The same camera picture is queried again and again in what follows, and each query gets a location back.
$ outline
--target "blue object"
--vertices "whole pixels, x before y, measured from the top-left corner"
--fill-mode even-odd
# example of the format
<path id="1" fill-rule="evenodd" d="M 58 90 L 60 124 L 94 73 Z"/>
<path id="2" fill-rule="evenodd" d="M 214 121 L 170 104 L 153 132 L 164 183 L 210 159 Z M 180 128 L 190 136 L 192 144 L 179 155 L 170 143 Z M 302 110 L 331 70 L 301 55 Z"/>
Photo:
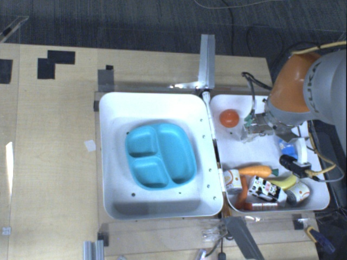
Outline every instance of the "blue object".
<path id="1" fill-rule="evenodd" d="M 185 131 L 177 125 L 157 123 L 138 127 L 127 135 L 125 149 L 131 174 L 144 189 L 181 186 L 196 175 L 192 146 Z"/>
<path id="2" fill-rule="evenodd" d="M 280 139 L 278 141 L 279 147 L 281 149 L 282 154 L 289 155 L 291 157 L 294 157 L 295 159 L 298 158 L 298 155 L 295 151 L 295 147 L 292 144 L 287 143 L 286 141 L 283 141 Z"/>
<path id="3" fill-rule="evenodd" d="M 325 236 L 322 233 L 320 233 L 314 229 L 311 229 L 310 234 L 323 247 L 325 252 L 327 252 L 329 254 L 333 254 L 335 252 L 335 247 L 332 245 L 332 243 L 330 243 L 330 241 L 327 238 L 325 238 Z"/>

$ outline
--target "white tray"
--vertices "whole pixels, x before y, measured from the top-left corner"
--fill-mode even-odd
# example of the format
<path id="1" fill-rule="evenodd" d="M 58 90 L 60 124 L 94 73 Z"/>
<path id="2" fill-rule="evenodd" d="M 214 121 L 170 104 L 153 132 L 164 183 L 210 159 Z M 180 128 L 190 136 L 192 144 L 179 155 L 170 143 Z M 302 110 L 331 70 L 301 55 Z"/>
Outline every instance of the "white tray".
<path id="1" fill-rule="evenodd" d="M 264 111 L 264 103 L 262 101 L 264 98 L 266 97 L 256 96 L 256 113 Z M 271 168 L 278 168 L 279 176 L 281 177 L 289 175 L 290 172 L 279 164 L 281 153 L 277 136 L 256 137 L 253 141 L 245 144 L 240 141 L 242 122 L 249 114 L 251 105 L 252 97 L 250 95 L 217 95 L 211 100 L 210 106 L 222 168 L 228 170 L 262 164 Z M 225 128 L 219 122 L 220 113 L 226 109 L 234 109 L 240 116 L 240 122 L 234 128 Z M 306 122 L 300 126 L 300 131 L 303 137 L 308 136 Z M 308 161 L 312 164 L 312 169 L 320 171 L 322 168 L 318 157 L 310 150 L 308 150 L 307 154 Z M 297 207 L 286 205 L 285 207 L 280 207 L 278 211 L 322 210 L 328 206 L 330 196 L 326 183 L 319 183 L 309 178 L 302 179 L 302 182 L 310 188 L 310 196 Z M 237 195 L 228 196 L 232 206 L 236 198 Z"/>
<path id="2" fill-rule="evenodd" d="M 223 196 L 207 111 L 190 94 L 108 93 L 99 104 L 104 207 L 115 219 L 213 216 Z M 167 190 L 146 190 L 131 176 L 126 133 L 142 125 L 169 122 L 187 134 L 197 174 Z"/>

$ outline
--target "toy fruit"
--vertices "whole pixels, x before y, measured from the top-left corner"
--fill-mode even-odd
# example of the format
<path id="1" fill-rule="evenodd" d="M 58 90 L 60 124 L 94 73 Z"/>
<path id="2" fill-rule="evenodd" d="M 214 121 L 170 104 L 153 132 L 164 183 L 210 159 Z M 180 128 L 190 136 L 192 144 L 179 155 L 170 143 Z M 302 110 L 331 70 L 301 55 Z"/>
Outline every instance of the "toy fruit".
<path id="1" fill-rule="evenodd" d="M 271 184 L 279 186 L 282 188 L 282 190 L 286 191 L 297 183 L 297 177 L 294 174 L 292 174 L 283 180 L 269 179 L 268 181 L 271 182 Z"/>
<path id="2" fill-rule="evenodd" d="M 247 179 L 245 176 L 241 176 L 242 192 L 237 196 L 237 201 L 235 203 L 236 209 L 242 209 L 248 194 Z"/>
<path id="3" fill-rule="evenodd" d="M 269 177 L 271 174 L 278 176 L 278 168 L 271 169 L 269 166 L 251 166 L 239 169 L 239 174 L 243 176 Z"/>
<path id="4" fill-rule="evenodd" d="M 227 128 L 232 128 L 235 127 L 239 121 L 240 117 L 237 111 L 228 109 L 224 110 L 220 115 L 219 115 L 219 121 L 221 124 Z"/>

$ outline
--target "blue plate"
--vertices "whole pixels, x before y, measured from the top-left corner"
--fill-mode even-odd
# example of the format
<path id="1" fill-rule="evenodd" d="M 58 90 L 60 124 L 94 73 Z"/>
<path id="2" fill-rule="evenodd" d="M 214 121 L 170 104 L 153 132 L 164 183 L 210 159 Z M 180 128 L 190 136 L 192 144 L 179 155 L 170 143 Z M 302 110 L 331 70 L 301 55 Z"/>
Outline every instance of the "blue plate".
<path id="1" fill-rule="evenodd" d="M 135 182 L 147 190 L 169 189 L 191 181 L 196 160 L 188 136 L 177 125 L 138 127 L 125 140 L 126 156 Z"/>

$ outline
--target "red tomato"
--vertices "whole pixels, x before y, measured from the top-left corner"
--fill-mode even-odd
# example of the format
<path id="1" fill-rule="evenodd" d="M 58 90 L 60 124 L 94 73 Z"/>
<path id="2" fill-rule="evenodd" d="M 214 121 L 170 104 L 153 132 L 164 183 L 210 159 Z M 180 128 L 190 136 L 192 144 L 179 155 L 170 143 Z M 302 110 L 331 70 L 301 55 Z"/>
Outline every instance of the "red tomato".
<path id="1" fill-rule="evenodd" d="M 240 117 L 237 111 L 228 109 L 228 110 L 224 110 L 219 115 L 219 121 L 221 122 L 223 126 L 227 128 L 232 128 L 239 123 Z"/>

